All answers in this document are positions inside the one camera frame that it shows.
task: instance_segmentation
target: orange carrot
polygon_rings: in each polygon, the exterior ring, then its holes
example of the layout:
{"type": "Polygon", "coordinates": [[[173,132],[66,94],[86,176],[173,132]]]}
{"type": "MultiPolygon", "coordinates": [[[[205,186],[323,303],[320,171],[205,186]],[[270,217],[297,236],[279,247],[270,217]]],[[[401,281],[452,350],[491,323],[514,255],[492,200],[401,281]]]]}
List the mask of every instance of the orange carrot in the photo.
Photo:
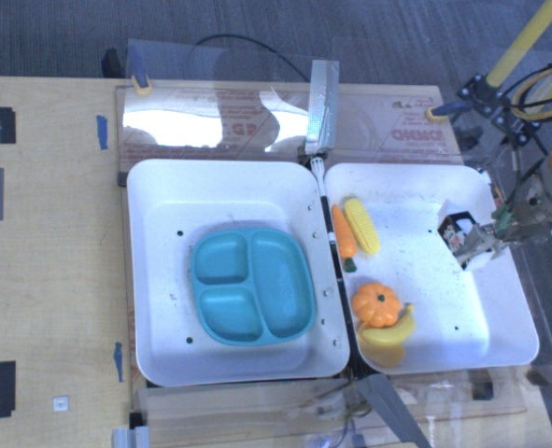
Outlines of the orange carrot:
{"type": "Polygon", "coordinates": [[[344,270],[348,273],[353,273],[357,270],[357,266],[352,260],[357,254],[357,240],[338,204],[332,206],[332,220],[338,252],[342,258],[344,270]]]}

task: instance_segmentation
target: toy pumpkin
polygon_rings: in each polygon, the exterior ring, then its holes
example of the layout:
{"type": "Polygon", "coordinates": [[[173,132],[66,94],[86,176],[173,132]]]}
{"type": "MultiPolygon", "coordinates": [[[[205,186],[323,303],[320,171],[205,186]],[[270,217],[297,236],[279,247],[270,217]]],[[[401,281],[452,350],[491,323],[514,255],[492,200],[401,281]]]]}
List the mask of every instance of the toy pumpkin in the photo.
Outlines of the toy pumpkin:
{"type": "Polygon", "coordinates": [[[394,325],[403,306],[394,291],[379,282],[360,286],[351,305],[360,320],[376,328],[394,325]]]}

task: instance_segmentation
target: yellow corn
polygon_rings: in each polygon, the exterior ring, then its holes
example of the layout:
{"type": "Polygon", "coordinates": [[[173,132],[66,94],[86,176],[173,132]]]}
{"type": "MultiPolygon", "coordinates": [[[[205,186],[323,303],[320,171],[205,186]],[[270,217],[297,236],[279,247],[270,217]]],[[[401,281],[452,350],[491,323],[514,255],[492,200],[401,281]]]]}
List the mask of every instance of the yellow corn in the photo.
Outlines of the yellow corn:
{"type": "Polygon", "coordinates": [[[360,248],[372,256],[379,252],[379,235],[369,213],[357,198],[351,198],[344,204],[344,215],[357,239],[360,248]]]}

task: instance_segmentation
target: blue plate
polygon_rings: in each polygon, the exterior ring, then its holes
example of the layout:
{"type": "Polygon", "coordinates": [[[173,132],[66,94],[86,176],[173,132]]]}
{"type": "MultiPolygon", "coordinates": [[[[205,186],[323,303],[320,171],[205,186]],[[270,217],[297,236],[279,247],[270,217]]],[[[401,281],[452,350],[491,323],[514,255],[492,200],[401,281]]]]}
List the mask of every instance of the blue plate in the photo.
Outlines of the blue plate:
{"type": "Polygon", "coordinates": [[[207,235],[192,251],[191,278],[201,323],[222,343],[287,342],[303,335],[315,318],[303,250],[283,231],[207,235]]]}

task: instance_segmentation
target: toy banana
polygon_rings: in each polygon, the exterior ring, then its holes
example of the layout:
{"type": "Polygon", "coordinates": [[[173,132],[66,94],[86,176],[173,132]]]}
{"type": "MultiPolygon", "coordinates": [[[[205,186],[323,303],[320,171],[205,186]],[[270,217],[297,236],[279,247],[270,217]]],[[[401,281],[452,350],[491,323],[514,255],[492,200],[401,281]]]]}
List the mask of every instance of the toy banana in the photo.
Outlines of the toy banana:
{"type": "Polygon", "coordinates": [[[359,335],[359,347],[364,356],[370,358],[380,367],[392,368],[397,367],[403,361],[406,355],[406,350],[401,345],[393,345],[391,347],[376,347],[366,342],[359,335]]]}
{"type": "Polygon", "coordinates": [[[362,324],[359,328],[360,336],[374,347],[392,347],[400,345],[415,330],[415,318],[413,311],[415,307],[407,304],[403,316],[394,325],[375,329],[362,324]]]}

